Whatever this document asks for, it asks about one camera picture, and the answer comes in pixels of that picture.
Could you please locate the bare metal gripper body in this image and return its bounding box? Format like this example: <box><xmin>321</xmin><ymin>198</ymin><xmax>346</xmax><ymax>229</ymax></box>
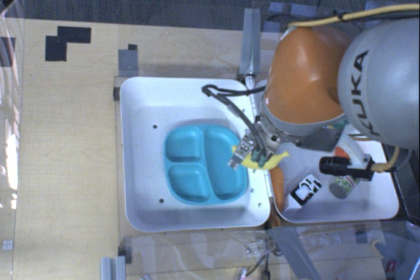
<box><xmin>245</xmin><ymin>117</ymin><xmax>299</xmax><ymax>155</ymax></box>

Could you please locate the yellow banana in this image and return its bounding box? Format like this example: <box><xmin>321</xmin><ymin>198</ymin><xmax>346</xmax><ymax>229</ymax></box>
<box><xmin>231</xmin><ymin>144</ymin><xmax>291</xmax><ymax>171</ymax></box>

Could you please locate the blue divided plate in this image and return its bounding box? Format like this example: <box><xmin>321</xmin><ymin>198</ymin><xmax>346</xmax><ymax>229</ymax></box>
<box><xmin>163</xmin><ymin>124</ymin><xmax>249</xmax><ymax>206</ymax></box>

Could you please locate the orange carrot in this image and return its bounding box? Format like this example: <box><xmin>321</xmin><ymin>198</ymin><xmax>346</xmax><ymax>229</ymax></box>
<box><xmin>269</xmin><ymin>167</ymin><xmax>286</xmax><ymax>212</ymax></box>

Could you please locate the black and white carton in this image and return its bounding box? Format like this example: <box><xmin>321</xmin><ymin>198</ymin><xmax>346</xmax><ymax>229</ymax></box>
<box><xmin>289</xmin><ymin>173</ymin><xmax>324</xmax><ymax>207</ymax></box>

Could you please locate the green and white can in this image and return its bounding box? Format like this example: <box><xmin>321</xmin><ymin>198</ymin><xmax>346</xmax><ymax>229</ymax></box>
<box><xmin>329</xmin><ymin>174</ymin><xmax>361</xmax><ymax>200</ymax></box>

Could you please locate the white plastic tray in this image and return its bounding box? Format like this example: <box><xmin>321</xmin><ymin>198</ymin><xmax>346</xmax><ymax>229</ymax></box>
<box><xmin>254</xmin><ymin>78</ymin><xmax>401</xmax><ymax>225</ymax></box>
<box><xmin>119</xmin><ymin>76</ymin><xmax>272</xmax><ymax>233</ymax></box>

